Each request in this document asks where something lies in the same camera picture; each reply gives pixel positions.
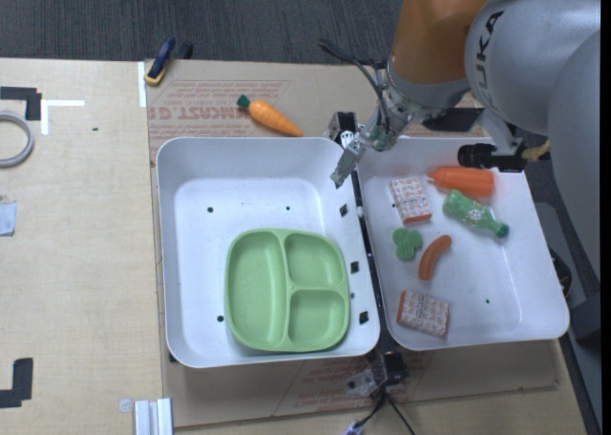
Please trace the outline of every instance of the orange carrot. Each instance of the orange carrot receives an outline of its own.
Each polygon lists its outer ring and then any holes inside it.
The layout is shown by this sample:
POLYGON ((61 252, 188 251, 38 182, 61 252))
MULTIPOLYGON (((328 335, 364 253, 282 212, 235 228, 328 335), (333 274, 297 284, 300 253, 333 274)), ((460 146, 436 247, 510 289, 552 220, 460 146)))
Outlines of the orange carrot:
POLYGON ((431 242, 426 248, 422 259, 420 259, 420 265, 418 266, 418 278, 421 280, 429 280, 432 276, 432 269, 437 262, 437 259, 441 253, 452 245, 452 237, 449 235, 442 235, 431 242))
POLYGON ((273 130, 277 130, 287 135, 303 136, 304 133, 297 128, 286 116, 280 113, 271 104, 261 99, 251 101, 245 95, 238 99, 238 106, 248 109, 253 119, 273 130))

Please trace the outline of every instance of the green bottle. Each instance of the green bottle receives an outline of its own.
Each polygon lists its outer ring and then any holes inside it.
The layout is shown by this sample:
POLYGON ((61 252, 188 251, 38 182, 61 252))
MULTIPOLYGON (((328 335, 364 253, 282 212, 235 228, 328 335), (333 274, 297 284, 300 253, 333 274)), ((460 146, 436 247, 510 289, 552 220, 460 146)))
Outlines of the green bottle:
POLYGON ((492 230, 497 237, 507 237, 509 226, 493 218, 488 208, 452 189, 443 202, 443 211, 474 228, 492 230))

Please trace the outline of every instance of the cardboard sheet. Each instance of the cardboard sheet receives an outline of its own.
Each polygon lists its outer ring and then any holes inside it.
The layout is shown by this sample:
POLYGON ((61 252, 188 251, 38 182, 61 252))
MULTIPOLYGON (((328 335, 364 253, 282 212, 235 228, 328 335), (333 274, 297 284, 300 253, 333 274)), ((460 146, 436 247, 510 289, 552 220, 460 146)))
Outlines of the cardboard sheet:
MULTIPOLYGON (((155 157, 177 136, 279 136, 253 121, 236 104, 246 94, 288 116, 305 136, 327 134, 335 112, 365 121, 375 94, 352 67, 263 63, 172 61, 158 87, 147 87, 152 163, 164 396, 174 401, 176 427, 210 425, 371 406, 370 398, 347 394, 347 378, 363 370, 365 358, 276 362, 264 365, 191 369, 173 361, 163 326, 163 274, 158 228, 155 157)), ((460 106, 474 107, 466 97, 460 106)), ((413 125, 410 136, 455 135, 413 125)), ((467 136, 485 136, 477 125, 467 136)), ((552 387, 557 369, 549 342, 506 343, 434 352, 402 349, 410 375, 391 390, 394 400, 460 398, 552 387)))

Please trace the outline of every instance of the gray ring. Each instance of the gray ring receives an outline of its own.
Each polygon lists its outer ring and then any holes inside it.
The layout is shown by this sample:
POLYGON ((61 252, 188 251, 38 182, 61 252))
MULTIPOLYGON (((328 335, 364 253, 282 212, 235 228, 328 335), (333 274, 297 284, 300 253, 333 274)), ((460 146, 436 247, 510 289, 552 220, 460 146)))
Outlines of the gray ring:
POLYGON ((32 128, 30 128, 28 122, 16 114, 0 112, 0 121, 9 121, 10 123, 20 126, 28 136, 28 143, 26 143, 26 147, 19 154, 11 158, 0 158, 0 169, 6 169, 8 167, 19 165, 26 158, 28 158, 28 155, 30 155, 34 146, 34 133, 32 132, 32 128))

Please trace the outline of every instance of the white tray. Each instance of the white tray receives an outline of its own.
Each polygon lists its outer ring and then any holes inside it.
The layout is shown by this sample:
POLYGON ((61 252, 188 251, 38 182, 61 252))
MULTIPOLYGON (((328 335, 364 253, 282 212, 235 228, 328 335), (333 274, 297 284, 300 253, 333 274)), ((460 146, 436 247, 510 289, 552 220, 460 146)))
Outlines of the white tray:
POLYGON ((336 190, 329 177, 341 153, 325 138, 183 137, 159 149, 166 337, 180 363, 203 368, 352 357, 374 348, 380 320, 352 185, 336 190), (227 252, 235 237, 256 228, 317 233, 339 246, 350 315, 333 348, 263 352, 234 339, 224 318, 227 252))
POLYGON ((444 215, 442 204, 448 191, 437 188, 427 172, 437 166, 456 166, 458 149, 477 141, 401 137, 389 152, 367 152, 359 164, 363 208, 385 316, 394 339, 410 350, 555 339, 569 325, 566 300, 523 173, 494 169, 494 193, 478 199, 493 210, 496 219, 509 225, 508 237, 477 233, 444 215), (431 220, 405 226, 419 231, 424 242, 412 261, 398 259, 392 241, 393 230, 403 225, 392 207, 389 183, 404 176, 419 178, 432 211, 431 220), (427 244, 444 234, 453 239, 451 249, 440 256, 432 279, 422 281, 417 274, 422 253, 427 244), (404 289, 450 305, 444 338, 396 322, 404 289))

